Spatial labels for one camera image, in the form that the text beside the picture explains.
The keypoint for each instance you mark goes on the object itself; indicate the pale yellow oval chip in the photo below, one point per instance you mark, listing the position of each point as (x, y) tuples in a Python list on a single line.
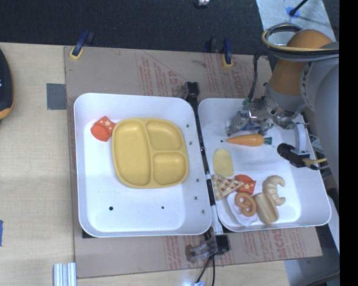
[(223, 162)]

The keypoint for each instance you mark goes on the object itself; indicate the small white and brown can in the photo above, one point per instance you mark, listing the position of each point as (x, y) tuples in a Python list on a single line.
[(202, 1)]

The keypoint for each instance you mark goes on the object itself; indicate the orange pretzel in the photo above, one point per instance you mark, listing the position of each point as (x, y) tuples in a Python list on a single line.
[(245, 204)]

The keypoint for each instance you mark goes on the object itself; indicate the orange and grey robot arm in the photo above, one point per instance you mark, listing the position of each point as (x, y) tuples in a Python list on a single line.
[(319, 94)]

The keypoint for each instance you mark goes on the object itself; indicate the black cylinder on white bracket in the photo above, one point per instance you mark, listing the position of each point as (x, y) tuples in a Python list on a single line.
[(293, 155)]

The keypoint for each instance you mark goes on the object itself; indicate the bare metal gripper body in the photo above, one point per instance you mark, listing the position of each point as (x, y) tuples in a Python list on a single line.
[(270, 112)]

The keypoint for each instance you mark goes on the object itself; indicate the lattice pie slice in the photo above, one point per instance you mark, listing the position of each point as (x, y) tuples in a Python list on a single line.
[(222, 186)]

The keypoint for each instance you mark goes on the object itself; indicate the yellow divided plate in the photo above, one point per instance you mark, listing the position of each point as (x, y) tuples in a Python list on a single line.
[(131, 153)]

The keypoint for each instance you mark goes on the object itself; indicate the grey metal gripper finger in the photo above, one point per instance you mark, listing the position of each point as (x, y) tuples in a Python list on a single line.
[(234, 124), (264, 128)]

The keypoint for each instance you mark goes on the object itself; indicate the white plastic tray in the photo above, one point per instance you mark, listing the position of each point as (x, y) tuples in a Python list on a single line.
[(137, 213), (286, 165)]

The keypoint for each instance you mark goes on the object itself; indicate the brown cardboard board red print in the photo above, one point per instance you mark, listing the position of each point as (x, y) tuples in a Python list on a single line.
[(167, 70)]

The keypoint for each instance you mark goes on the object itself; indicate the thin black and white rod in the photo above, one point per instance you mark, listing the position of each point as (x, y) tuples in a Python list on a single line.
[(209, 186)]

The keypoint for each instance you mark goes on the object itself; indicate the beige croissant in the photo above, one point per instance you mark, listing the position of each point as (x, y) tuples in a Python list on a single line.
[(273, 189)]

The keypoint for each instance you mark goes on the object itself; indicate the orange carrot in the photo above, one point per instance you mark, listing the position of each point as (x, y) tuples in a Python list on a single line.
[(247, 140)]

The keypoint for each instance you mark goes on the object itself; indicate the red toy with yellow stars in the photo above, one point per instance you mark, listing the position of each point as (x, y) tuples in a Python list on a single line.
[(101, 130), (247, 183)]

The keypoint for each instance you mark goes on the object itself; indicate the tan bread bun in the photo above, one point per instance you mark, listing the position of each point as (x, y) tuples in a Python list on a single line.
[(267, 210)]

